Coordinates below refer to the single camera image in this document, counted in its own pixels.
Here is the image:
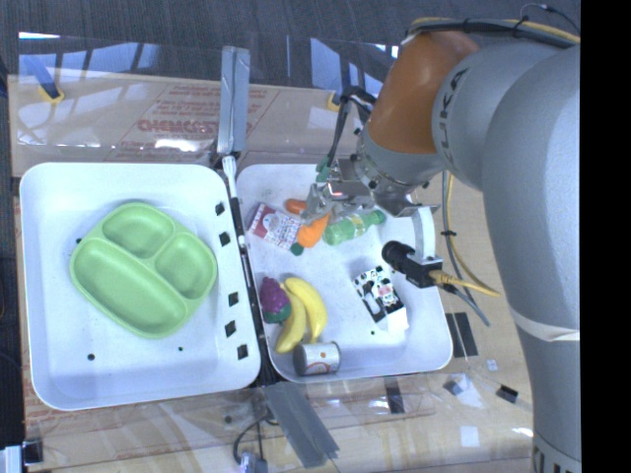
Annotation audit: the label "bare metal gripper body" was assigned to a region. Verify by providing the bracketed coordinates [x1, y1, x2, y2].
[323, 153, 429, 212]

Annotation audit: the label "green plastic bottle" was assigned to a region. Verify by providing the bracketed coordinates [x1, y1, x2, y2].
[321, 209, 387, 247]

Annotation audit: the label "orange carrot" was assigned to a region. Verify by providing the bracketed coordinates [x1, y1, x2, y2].
[289, 212, 331, 257]

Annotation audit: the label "red and white carton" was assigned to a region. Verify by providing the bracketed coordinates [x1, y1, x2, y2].
[246, 202, 304, 252]

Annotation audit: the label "white plastic tray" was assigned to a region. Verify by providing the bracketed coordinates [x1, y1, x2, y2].
[236, 163, 455, 384]
[19, 161, 262, 412]

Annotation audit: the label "black and white cow carton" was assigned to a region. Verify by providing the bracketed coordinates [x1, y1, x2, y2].
[351, 264, 411, 335]

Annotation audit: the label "yellow banana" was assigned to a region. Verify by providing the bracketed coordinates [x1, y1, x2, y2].
[274, 283, 310, 356]
[284, 276, 329, 345]

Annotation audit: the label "purple grapes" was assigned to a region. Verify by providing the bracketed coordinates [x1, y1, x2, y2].
[258, 276, 293, 326]

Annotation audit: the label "white and orange can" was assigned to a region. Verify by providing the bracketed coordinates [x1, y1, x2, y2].
[292, 340, 343, 377]

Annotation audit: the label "brown cardboard board, red print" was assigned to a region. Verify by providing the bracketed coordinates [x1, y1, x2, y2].
[6, 73, 536, 473]

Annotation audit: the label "green divided plate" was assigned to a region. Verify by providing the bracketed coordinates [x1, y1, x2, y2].
[68, 201, 219, 341]

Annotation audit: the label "black cylinder on white bracket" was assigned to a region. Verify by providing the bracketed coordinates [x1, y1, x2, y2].
[381, 203, 446, 290]

